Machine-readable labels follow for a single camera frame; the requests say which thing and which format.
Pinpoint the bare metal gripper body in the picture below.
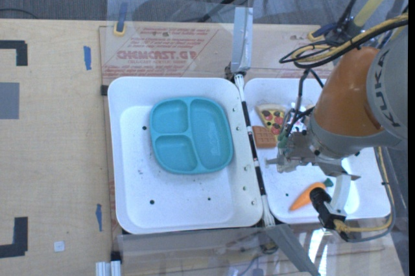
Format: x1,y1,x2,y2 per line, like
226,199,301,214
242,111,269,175
276,131,361,181

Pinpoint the brown waffle biscuit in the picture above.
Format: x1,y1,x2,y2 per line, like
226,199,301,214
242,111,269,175
252,125,278,149

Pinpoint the orange toy carrot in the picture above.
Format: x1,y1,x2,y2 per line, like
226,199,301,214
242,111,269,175
289,178,334,212

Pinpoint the toy pizza slice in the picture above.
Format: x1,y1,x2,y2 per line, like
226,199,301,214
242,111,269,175
255,103,287,136

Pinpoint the thin black and white rod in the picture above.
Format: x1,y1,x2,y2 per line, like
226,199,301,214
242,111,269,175
233,73,276,229

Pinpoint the blue divided plate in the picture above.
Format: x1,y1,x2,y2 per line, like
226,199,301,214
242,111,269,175
149,96,234,176

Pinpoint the white plastic tray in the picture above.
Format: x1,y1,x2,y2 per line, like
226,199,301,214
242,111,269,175
107,76,264,235
243,77,392,224

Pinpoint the brown cardboard board red print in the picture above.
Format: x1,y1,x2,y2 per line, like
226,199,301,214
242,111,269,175
99,24,393,253

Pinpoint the black cylinder on white bracket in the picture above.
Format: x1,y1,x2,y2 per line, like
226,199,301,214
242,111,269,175
309,173,353,231

